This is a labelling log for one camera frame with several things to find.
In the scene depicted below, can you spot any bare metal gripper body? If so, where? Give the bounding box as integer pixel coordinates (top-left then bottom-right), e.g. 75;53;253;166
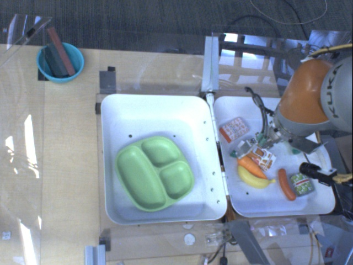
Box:
254;121;291;150

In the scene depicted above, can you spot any green divided plate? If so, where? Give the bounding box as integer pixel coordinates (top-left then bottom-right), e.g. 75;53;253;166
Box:
115;136;195;213

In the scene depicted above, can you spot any orange and white packet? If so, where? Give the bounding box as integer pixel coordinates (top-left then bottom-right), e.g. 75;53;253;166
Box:
219;116;250;144

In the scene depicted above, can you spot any dark green block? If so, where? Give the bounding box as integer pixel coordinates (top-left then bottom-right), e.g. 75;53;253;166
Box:
44;43;69;78

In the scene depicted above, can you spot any white and orange carton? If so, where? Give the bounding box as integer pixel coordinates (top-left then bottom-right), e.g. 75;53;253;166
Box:
242;144;277;172

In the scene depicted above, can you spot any red sausage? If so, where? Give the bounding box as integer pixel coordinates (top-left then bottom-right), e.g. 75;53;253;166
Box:
277;168;297;202

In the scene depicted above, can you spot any blue bowl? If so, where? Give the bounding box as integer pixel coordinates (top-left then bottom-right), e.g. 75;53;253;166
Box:
36;42;85;84

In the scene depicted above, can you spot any black cylinder on white bracket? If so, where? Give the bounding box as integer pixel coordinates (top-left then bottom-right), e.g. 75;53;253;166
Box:
299;148;339;187

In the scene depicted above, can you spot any orange carrot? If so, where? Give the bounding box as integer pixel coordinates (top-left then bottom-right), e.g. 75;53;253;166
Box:
230;150;268;180

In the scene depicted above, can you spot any green and white can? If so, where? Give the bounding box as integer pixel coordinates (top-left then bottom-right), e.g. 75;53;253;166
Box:
289;172;315;197

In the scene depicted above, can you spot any red-brown block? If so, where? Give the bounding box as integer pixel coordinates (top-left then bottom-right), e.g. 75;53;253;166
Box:
46;26;76;77

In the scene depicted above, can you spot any white plastic tray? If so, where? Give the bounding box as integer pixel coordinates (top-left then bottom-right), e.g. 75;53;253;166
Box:
213;96;336;218
100;93;228;226

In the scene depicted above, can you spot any yellow banana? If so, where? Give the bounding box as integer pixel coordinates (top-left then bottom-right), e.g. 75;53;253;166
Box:
237;165;276;189

